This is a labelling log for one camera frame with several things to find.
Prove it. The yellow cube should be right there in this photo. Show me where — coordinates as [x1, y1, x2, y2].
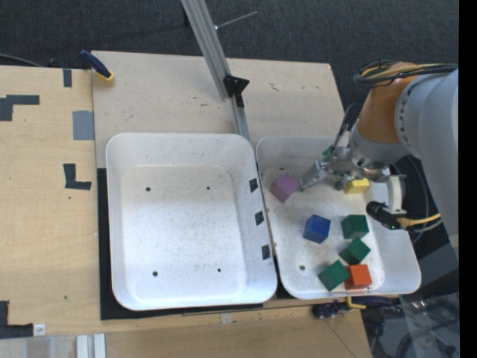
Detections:
[344, 178, 370, 195]

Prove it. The black cylinder on white bracket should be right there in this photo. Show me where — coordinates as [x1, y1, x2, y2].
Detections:
[365, 175, 408, 231]

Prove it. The white plastic tray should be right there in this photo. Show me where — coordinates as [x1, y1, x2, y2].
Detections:
[105, 132, 279, 312]
[255, 136, 423, 301]

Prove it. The orange cube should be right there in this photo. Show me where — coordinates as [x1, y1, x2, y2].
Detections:
[344, 263, 373, 291]

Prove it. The pale wood board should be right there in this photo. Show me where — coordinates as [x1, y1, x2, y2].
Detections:
[91, 50, 373, 334]

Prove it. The purple cube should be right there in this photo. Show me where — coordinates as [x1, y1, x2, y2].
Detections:
[269, 172, 301, 204]

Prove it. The green cube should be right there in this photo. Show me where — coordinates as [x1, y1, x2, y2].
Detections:
[318, 260, 352, 292]
[341, 214, 370, 240]
[338, 237, 372, 266]

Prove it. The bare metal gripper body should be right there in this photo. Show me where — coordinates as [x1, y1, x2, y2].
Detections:
[320, 145, 391, 183]

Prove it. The black block with thin wires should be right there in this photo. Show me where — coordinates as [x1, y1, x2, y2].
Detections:
[312, 302, 348, 320]

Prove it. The blue cube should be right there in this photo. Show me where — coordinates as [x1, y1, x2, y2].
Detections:
[303, 214, 332, 245]

